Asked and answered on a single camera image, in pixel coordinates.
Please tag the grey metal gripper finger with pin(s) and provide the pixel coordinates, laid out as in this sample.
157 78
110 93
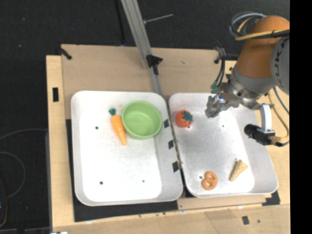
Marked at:
221 108
210 107

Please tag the pale wood board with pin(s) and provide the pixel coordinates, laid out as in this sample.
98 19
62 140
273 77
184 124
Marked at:
107 69

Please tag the black cylinder on white bracket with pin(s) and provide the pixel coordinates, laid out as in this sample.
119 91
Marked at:
258 131

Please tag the thin black and white rod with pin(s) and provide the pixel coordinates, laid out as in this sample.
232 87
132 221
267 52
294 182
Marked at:
174 140

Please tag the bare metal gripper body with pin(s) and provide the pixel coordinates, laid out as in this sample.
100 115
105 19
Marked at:
240 97

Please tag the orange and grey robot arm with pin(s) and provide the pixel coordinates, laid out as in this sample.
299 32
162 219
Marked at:
258 55

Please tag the green bowl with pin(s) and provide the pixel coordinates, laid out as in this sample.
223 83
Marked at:
142 119

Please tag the orange tomato with green top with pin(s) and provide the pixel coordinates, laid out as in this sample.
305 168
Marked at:
183 119

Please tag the orange carrot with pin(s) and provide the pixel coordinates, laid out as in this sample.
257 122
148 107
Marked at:
118 128

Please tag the orange pretzel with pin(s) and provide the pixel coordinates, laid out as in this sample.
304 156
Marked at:
209 180

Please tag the white plastic tray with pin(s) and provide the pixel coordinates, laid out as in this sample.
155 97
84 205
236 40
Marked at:
122 164
214 145

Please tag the beige waffle cone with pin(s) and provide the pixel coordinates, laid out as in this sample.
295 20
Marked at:
237 170

